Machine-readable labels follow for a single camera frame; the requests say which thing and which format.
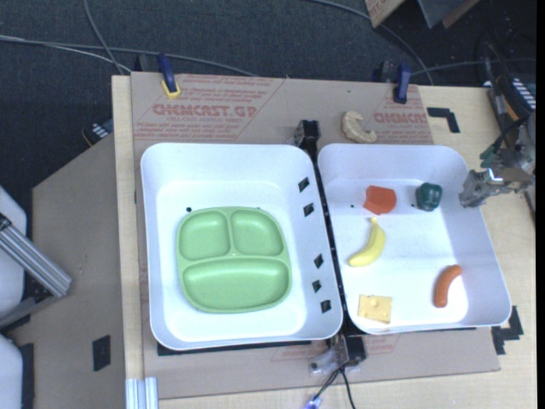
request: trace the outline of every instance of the toy sausage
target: toy sausage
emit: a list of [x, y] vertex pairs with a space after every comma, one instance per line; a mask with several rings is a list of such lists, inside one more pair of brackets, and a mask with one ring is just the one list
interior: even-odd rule
[[435, 297], [433, 298], [433, 304], [435, 304], [436, 308], [444, 308], [446, 306], [450, 284], [460, 274], [462, 274], [462, 267], [460, 265], [451, 265], [439, 276], [439, 280], [435, 286]]

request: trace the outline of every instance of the yellow banana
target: yellow banana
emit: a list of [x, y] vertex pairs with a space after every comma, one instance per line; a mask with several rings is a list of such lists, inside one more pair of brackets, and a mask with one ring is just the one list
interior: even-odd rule
[[364, 265], [369, 265], [370, 263], [376, 261], [384, 249], [384, 244], [386, 243], [386, 234], [384, 230], [378, 225], [376, 221], [376, 216], [373, 216], [371, 219], [371, 233], [369, 235], [369, 240], [365, 247], [358, 251], [355, 255], [348, 259], [348, 263], [352, 267], [363, 267]]

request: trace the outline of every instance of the wooden table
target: wooden table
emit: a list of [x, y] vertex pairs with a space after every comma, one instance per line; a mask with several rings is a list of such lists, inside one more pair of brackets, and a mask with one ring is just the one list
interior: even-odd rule
[[[479, 154], [496, 139], [498, 128], [486, 91], [475, 88], [420, 87], [425, 107], [448, 107], [462, 133], [450, 133], [446, 120], [430, 118], [436, 144], [456, 149], [468, 168], [479, 169]], [[135, 168], [129, 77], [112, 80], [118, 222], [123, 298], [125, 375], [142, 379], [141, 294], [138, 273]], [[471, 375], [425, 377], [351, 385], [356, 407], [536, 407], [536, 230], [525, 199], [508, 194], [482, 207], [486, 225], [502, 267], [513, 305], [519, 311], [524, 336], [506, 344], [501, 370]], [[283, 389], [257, 393], [161, 400], [174, 408], [304, 407], [316, 389]], [[349, 407], [344, 385], [330, 387], [322, 408]]]

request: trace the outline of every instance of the black floor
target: black floor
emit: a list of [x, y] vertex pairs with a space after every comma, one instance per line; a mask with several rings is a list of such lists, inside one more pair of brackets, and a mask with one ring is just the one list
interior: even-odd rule
[[[364, 0], [326, 1], [365, 12]], [[385, 59], [421, 70], [385, 29], [305, 0], [89, 0], [89, 9], [111, 47], [211, 60], [263, 77], [369, 81]], [[521, 60], [536, 58], [536, 0], [482, 0], [450, 29], [429, 29], [417, 1], [407, 0], [384, 26], [428, 68], [481, 60], [492, 41], [510, 71], [536, 75], [536, 62]], [[100, 46], [83, 0], [0, 0], [0, 35]], [[133, 69], [135, 53], [114, 54]], [[28, 210], [32, 188], [89, 147], [83, 126], [110, 118], [117, 70], [95, 57], [1, 37], [0, 55], [0, 186]], [[238, 74], [190, 60], [173, 64], [176, 72]], [[429, 74], [437, 85], [485, 81], [483, 66]], [[431, 83], [425, 73], [411, 81]]]

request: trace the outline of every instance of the beige curved object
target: beige curved object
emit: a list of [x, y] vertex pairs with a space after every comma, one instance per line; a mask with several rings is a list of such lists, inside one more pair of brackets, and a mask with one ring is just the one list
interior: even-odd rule
[[363, 130], [359, 124], [362, 119], [364, 118], [357, 112], [345, 112], [342, 116], [342, 131], [349, 140], [364, 143], [375, 142], [376, 133], [373, 130], [369, 132]]

